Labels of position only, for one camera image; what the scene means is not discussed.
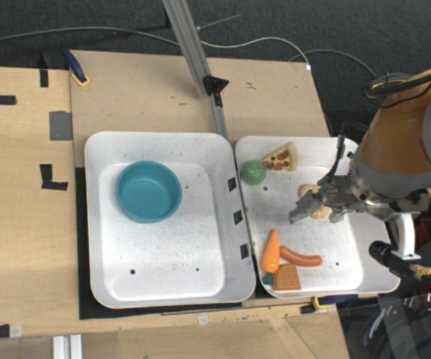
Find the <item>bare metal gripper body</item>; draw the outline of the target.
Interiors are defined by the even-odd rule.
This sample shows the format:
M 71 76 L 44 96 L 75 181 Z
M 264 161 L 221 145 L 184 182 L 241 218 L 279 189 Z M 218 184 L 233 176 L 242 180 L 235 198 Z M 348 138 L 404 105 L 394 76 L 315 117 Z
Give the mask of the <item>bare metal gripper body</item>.
M 395 199 L 376 193 L 358 176 L 320 180 L 320 198 L 322 204 L 330 209 L 343 208 L 346 209 L 345 214 L 365 212 L 381 221 L 390 221 L 401 213 Z

